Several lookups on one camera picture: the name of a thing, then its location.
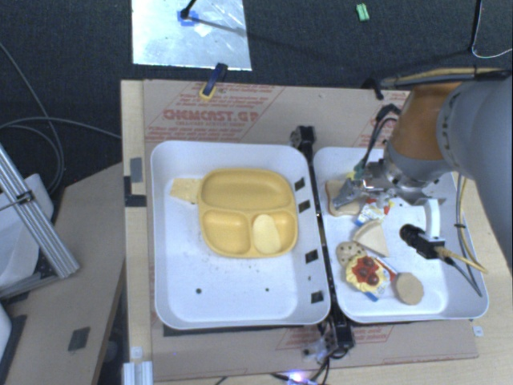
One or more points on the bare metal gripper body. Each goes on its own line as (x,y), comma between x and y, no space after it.
(384,179)

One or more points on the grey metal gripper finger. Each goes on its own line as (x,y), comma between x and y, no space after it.
(340,202)
(352,187)

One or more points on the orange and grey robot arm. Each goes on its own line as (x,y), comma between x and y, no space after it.
(477,134)

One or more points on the toast slice with brown crust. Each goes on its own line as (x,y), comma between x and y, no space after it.
(332,191)

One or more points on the white packet yellow blue print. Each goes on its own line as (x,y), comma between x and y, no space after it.
(369,214)

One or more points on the thin black rod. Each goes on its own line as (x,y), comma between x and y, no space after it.
(324,235)

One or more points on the chocolate chip biscuit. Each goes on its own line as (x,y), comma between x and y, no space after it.
(345,252)

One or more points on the beige triangular bread slice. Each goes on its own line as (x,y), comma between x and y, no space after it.
(374,239)

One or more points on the yellow spaghetti with meatballs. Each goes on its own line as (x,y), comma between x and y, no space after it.
(362,275)

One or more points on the pale yellow oval potato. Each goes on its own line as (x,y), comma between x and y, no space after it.
(266,234)

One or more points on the white carton blue red print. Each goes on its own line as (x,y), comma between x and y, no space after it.
(388,274)

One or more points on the yellow divided plate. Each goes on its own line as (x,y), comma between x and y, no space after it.
(244,193)

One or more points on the round brown biscuit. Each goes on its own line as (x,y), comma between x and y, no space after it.
(409,289)

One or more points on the white plastic tray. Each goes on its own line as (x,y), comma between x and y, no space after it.
(240,291)
(437,291)

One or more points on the brown cardboard board red print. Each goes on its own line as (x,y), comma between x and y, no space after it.
(240,110)

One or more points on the pale yellow square cracker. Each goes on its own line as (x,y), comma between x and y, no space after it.
(183,190)

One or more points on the black cylinder on white bracket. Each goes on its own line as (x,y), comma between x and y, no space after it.
(417,240)

